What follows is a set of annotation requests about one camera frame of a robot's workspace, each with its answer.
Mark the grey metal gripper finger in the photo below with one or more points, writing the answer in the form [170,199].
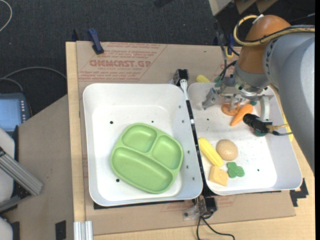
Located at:
[235,104]
[210,99]

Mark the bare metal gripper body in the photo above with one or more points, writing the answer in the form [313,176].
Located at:
[231,86]

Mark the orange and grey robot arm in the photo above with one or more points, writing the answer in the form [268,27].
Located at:
[287,66]

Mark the orange carrot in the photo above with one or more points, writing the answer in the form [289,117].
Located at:
[241,114]

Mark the small yellow corn cob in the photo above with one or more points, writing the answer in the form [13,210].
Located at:
[203,78]

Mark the thin black and white rod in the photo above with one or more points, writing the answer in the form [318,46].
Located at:
[191,116]

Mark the dark green flat piece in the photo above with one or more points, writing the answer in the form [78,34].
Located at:
[261,133]

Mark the white plastic tray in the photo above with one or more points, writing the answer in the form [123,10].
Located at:
[250,144]
[140,104]

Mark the beige egg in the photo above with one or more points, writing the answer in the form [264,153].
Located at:
[227,149]

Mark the large yellow corn cob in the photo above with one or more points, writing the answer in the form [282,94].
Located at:
[210,151]

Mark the green broccoli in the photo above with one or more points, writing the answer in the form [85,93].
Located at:
[235,170]

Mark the yellow cheese wedge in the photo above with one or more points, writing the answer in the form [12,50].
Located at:
[218,176]

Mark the green divided plate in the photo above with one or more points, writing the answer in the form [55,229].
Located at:
[147,159]

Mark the brown cardboard board red print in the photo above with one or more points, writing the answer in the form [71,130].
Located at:
[125,61]

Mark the black cylinder on white bracket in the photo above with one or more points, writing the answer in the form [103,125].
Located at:
[257,123]

